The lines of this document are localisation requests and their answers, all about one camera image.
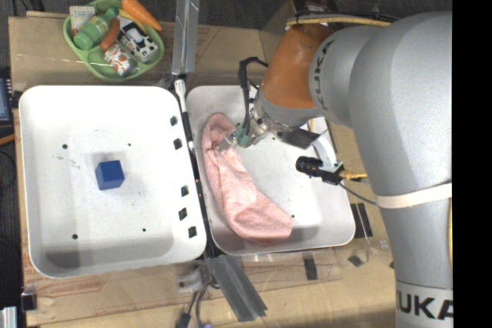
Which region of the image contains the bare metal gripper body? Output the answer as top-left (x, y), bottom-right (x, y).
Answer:
top-left (248, 109), bottom-right (322, 150)

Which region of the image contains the pink cloth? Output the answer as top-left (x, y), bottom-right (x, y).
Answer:
top-left (200, 112), bottom-right (295, 246)

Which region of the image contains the white plastic tray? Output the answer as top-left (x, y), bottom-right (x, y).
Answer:
top-left (18, 84), bottom-right (208, 280)
top-left (184, 84), bottom-right (357, 257)

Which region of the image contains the blue cube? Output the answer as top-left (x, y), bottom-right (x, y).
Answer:
top-left (94, 159), bottom-right (126, 191)

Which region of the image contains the white carton with cow print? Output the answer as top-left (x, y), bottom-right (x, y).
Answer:
top-left (117, 17), bottom-right (160, 64)

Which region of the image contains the can with red tomato print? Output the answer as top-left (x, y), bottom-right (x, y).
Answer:
top-left (102, 43), bottom-right (138, 78)

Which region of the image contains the green divided plate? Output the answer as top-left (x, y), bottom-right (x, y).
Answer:
top-left (62, 0), bottom-right (165, 83)

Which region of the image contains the yellow banana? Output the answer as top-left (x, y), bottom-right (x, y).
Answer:
top-left (118, 9), bottom-right (147, 34)

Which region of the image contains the orange carrot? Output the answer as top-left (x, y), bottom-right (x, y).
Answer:
top-left (112, 0), bottom-right (163, 31)

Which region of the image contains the brown sausage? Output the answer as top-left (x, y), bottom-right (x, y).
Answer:
top-left (99, 17), bottom-right (121, 52)

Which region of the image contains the green bottle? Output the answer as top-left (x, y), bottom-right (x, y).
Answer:
top-left (72, 7), bottom-right (119, 51)

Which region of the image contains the white packet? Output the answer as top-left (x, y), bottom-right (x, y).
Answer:
top-left (68, 5), bottom-right (96, 38)

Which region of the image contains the brown cardboard board red print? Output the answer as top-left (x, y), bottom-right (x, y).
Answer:
top-left (7, 10), bottom-right (399, 328)

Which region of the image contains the black cylinder on white bracket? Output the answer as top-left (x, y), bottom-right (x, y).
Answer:
top-left (294, 134), bottom-right (344, 186)

